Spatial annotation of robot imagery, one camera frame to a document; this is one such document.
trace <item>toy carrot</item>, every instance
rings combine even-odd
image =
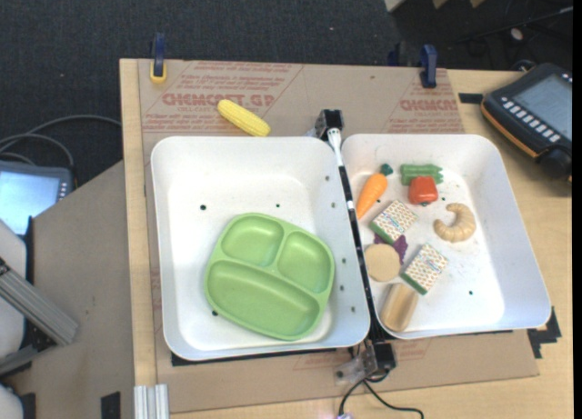
[[[382,164],[380,172],[371,174],[362,188],[360,196],[357,198],[356,217],[359,219],[364,215],[378,198],[388,188],[388,175],[392,174],[392,167]]]

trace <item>handheld device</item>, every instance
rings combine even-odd
[[[30,217],[44,212],[73,189],[69,169],[0,161],[0,220],[24,236]]]
[[[540,64],[486,94],[483,116],[552,178],[572,182],[572,75]]]

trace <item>tofu block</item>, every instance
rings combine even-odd
[[[370,228],[385,242],[393,244],[416,220],[418,216],[396,199],[372,220]]]
[[[403,267],[400,276],[420,294],[426,294],[447,264],[448,259],[430,244],[424,244],[415,258]]]

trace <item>blue clamp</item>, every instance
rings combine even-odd
[[[163,83],[166,80],[167,71],[164,62],[165,37],[163,33],[156,33],[152,43],[153,62],[149,67],[149,77],[154,83]]]
[[[437,50],[433,45],[423,45],[420,50],[420,64],[424,70],[420,72],[420,82],[425,88],[437,86]]]

